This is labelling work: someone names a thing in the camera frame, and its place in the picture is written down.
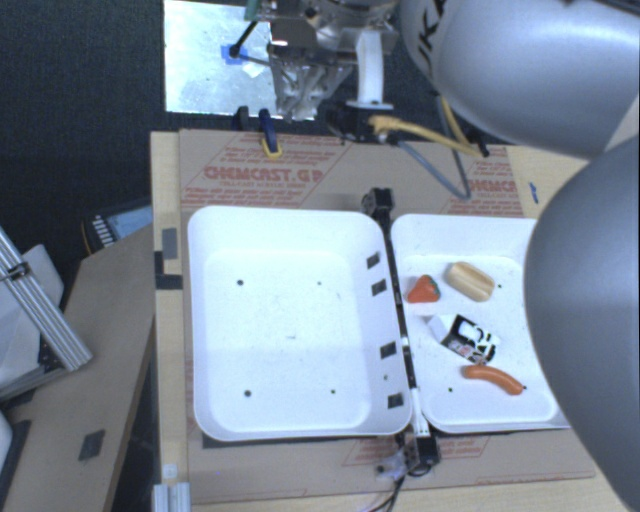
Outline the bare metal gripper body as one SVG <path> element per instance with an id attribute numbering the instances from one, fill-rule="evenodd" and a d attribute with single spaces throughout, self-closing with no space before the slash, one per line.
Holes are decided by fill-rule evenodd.
<path id="1" fill-rule="evenodd" d="M 379 39 L 383 55 L 392 53 L 399 33 L 397 1 L 276 1 L 267 9 L 271 44 L 279 57 L 313 63 L 357 62 L 365 33 Z"/>

